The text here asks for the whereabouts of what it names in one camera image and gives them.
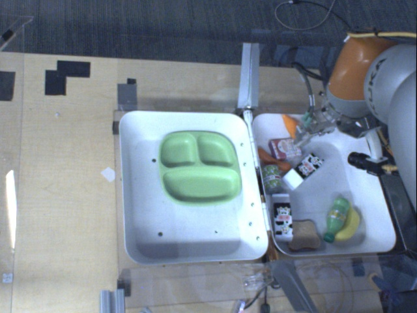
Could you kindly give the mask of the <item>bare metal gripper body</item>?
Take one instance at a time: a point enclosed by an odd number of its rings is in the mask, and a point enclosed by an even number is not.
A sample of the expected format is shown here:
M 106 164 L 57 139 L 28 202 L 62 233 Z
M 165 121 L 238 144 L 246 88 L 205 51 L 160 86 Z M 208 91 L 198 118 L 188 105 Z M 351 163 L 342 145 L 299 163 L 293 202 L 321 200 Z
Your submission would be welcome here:
M 331 133 L 341 124 L 342 115 L 331 107 L 323 107 L 304 115 L 304 128 L 311 135 Z

